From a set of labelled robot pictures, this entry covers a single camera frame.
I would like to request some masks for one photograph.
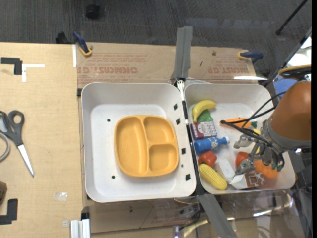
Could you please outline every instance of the orange divided plate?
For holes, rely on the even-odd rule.
[[[163,117],[124,117],[115,127],[114,141],[117,162],[127,175],[162,176],[178,165],[176,133]]]

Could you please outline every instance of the scissors handle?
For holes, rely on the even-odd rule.
[[[17,110],[13,110],[7,115],[5,112],[0,111],[0,115],[2,115],[2,119],[7,131],[0,131],[6,135],[7,137],[11,138],[16,146],[22,145],[23,141],[21,139],[21,131],[22,125],[24,123],[24,115]],[[14,122],[14,117],[18,115],[21,117],[21,121],[19,123]]]

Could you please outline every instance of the scissors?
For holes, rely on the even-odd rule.
[[[14,121],[15,116],[19,116],[21,118],[20,122]],[[5,112],[0,111],[0,118],[1,117],[3,119],[5,131],[4,129],[0,128],[0,132],[13,140],[16,147],[19,149],[22,155],[22,158],[24,160],[24,163],[26,167],[28,168],[31,176],[34,177],[34,172],[31,166],[31,162],[21,138],[22,126],[24,124],[24,114],[18,110],[13,110],[8,115]]]

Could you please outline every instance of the gray floor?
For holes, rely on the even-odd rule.
[[[270,80],[311,29],[308,0],[281,34],[275,33],[303,1],[101,0],[99,18],[91,20],[85,16],[86,6],[94,0],[0,0],[0,42],[56,43],[61,31],[73,42],[72,32],[79,31],[86,42],[176,45],[177,28],[190,25],[192,46],[263,53],[254,67],[269,79],[260,83],[272,87]],[[298,175],[309,165],[311,170],[311,153],[308,163],[301,159]],[[297,191],[307,186],[299,182]]]

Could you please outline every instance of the blue bottle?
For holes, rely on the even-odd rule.
[[[226,145],[229,143],[229,137],[209,137],[201,140],[196,140],[194,143],[194,147],[196,153],[204,153],[206,151],[216,150],[220,145]]]

